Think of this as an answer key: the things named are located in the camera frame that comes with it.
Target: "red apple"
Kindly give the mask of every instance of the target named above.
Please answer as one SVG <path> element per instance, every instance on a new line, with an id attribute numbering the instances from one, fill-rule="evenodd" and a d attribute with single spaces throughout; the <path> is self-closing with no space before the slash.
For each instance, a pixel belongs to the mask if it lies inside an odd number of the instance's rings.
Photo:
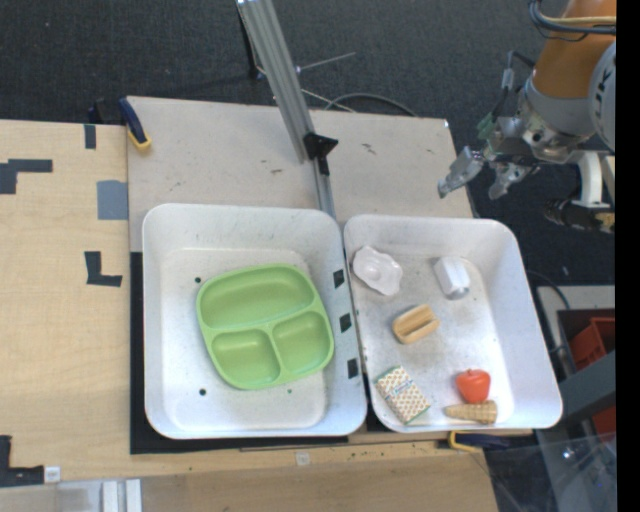
<path id="1" fill-rule="evenodd" d="M 468 403 L 484 402 L 489 396 L 491 375 L 484 370 L 466 370 L 456 376 L 458 391 Z"/>

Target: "black bracket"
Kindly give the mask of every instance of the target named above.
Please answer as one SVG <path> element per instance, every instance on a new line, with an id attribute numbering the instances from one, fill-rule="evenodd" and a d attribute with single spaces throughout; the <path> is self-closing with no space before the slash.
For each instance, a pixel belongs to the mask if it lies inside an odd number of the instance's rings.
<path id="1" fill-rule="evenodd" d="M 317 133 L 310 132 L 304 136 L 304 147 L 307 155 L 311 160 L 318 159 L 320 165 L 320 174 L 329 176 L 329 164 L 327 163 L 327 155 L 338 145 L 336 139 L 324 137 Z"/>
<path id="2" fill-rule="evenodd" d="M 44 483 L 44 466 L 12 468 L 9 466 L 11 436 L 0 436 L 0 487 L 18 487 Z"/>

